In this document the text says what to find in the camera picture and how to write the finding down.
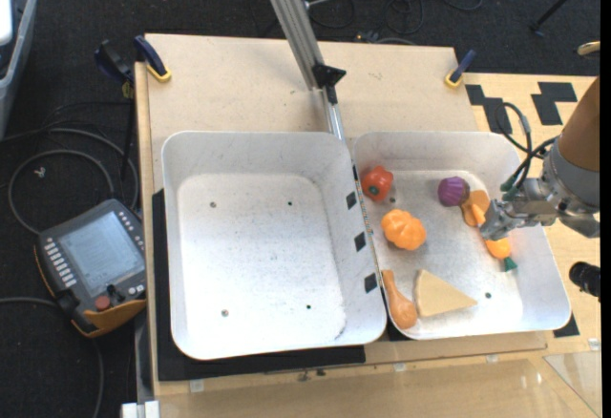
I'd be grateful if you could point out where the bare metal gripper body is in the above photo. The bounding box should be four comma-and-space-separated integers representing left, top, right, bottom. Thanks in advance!
506, 176, 572, 229

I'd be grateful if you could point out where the orange toy carrot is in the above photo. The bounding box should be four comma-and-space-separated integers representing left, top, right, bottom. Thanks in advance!
485, 237, 519, 274

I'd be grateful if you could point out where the tan toy biscuit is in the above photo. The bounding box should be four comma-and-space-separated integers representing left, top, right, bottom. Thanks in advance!
459, 189, 493, 228

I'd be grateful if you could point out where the white plastic tray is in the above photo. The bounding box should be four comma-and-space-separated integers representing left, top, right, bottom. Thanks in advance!
351, 130, 573, 342
160, 130, 389, 362

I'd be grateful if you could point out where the purple toy vegetable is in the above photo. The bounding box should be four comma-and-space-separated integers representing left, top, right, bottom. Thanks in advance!
436, 175, 472, 209

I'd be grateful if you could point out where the tan toy cheese wedge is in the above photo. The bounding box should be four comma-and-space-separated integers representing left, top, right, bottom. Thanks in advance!
411, 268, 479, 319

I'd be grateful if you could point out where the orange toy pumpkin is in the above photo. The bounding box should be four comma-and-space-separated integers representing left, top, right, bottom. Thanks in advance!
380, 208, 428, 252

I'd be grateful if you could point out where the brown toy chicken drumstick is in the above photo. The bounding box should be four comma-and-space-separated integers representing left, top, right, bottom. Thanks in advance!
381, 268, 419, 331

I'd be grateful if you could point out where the red toy pepper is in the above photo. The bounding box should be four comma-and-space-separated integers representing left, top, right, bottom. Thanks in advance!
360, 164, 395, 204

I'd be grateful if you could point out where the pale wood board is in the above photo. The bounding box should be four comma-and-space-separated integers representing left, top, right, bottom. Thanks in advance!
143, 32, 549, 397

